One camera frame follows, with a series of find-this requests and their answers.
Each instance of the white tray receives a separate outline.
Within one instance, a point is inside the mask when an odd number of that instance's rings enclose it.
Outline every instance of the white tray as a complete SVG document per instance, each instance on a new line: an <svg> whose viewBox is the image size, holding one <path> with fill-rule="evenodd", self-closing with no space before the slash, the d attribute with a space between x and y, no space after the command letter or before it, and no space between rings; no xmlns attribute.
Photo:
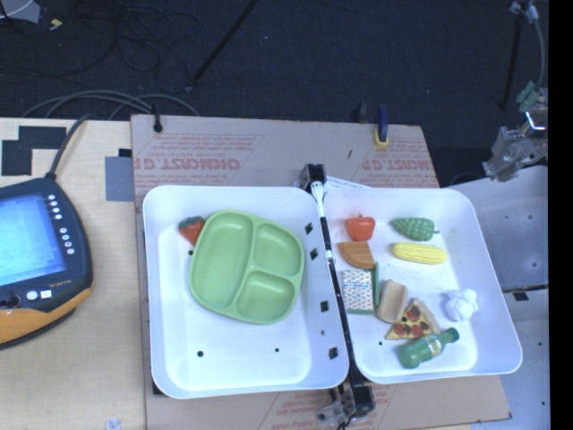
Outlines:
<svg viewBox="0 0 573 430"><path fill-rule="evenodd" d="M306 260L299 295L280 322L238 321L211 312L192 297L187 280L192 246L177 226L187 217L206 219L226 209L271 219L303 242ZM316 202L307 192L293 187L163 185L145 197L143 220L151 372L166 395L188 399L321 389L344 381L346 342Z"/></svg>
<svg viewBox="0 0 573 430"><path fill-rule="evenodd" d="M380 282L393 279L406 285L411 298L422 299L444 330L455 327L460 339L414 370L398 362L404 341L385 340L390 324L375 314L349 314L348 323L360 371L376 383L403 383L479 374L506 374L521 365L519 339L471 202L450 189L337 188L325 197L325 211L338 276L356 269L338 253L337 243L350 240L344 220L372 216L376 227L369 245L379 263ZM444 248L448 260L439 265L396 258L391 245L408 241L389 222L398 217L426 217L439 234L427 243ZM466 322L452 322L444 305L447 292L472 288L479 310Z"/></svg>

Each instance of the screen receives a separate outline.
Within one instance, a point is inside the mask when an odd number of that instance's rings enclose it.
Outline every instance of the screen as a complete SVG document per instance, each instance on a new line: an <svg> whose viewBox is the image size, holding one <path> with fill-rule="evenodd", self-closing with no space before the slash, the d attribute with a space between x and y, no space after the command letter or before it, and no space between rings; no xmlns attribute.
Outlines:
<svg viewBox="0 0 573 430"><path fill-rule="evenodd" d="M0 287L65 269L43 195L0 200Z"/></svg>

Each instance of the black metal bar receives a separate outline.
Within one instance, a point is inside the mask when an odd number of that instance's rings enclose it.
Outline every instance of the black metal bar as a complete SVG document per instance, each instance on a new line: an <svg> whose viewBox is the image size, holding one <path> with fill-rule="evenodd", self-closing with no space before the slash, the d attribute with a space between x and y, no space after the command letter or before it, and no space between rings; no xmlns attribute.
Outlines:
<svg viewBox="0 0 573 430"><path fill-rule="evenodd" d="M195 86L197 84L197 82L199 81L199 79L203 76L203 74L205 73L205 71L209 68L209 66L213 63L213 61L215 60L215 58L218 56L218 54L223 50L223 48L225 47L225 45L229 42L229 40L233 37L233 35L235 35L235 32L238 31L239 27L241 27L241 25L243 24L244 20L247 18L247 16L251 13L251 11L254 9L254 7L257 5L257 3L259 3L260 0L252 0L247 6L246 8L243 10L243 12L241 13L241 15L239 16L239 18L236 20L235 24L233 24L233 27L231 27L231 29L229 29L229 32L227 32L227 34L225 35L225 37L223 37L223 39L221 39L221 41L219 41L217 47L213 50L213 52L211 53L211 55L207 58L207 60L205 61L205 63L201 66L201 68L199 69L199 71L195 74L195 76L193 76L192 78L192 84L193 86Z"/></svg>
<svg viewBox="0 0 573 430"><path fill-rule="evenodd" d="M505 108L508 105L509 93L511 92L511 84L513 83L513 75L516 70L517 50L519 48L519 39L521 38L522 27L523 21L521 21L521 18L517 18L516 31L513 34L513 46L511 47L511 58L509 60L508 78L505 83L503 99L501 100L501 108Z"/></svg>

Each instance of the toy bottle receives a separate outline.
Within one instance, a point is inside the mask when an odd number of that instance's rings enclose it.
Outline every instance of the toy bottle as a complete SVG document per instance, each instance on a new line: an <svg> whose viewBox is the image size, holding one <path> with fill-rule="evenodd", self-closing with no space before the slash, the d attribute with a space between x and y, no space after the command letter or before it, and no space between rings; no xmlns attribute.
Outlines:
<svg viewBox="0 0 573 430"><path fill-rule="evenodd" d="M402 346L398 351L398 358L404 368L417 368L422 362L441 354L447 344L457 340L459 333L455 328L449 328L440 334L424 334Z"/></svg>

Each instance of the divided green plate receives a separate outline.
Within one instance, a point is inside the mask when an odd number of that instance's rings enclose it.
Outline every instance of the divided green plate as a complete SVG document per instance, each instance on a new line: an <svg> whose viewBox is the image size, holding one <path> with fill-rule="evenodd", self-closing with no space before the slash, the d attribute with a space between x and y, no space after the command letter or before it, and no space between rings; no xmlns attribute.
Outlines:
<svg viewBox="0 0 573 430"><path fill-rule="evenodd" d="M204 307L250 323L275 323L295 304L304 247L288 229L242 211L207 218L193 250L189 289Z"/></svg>

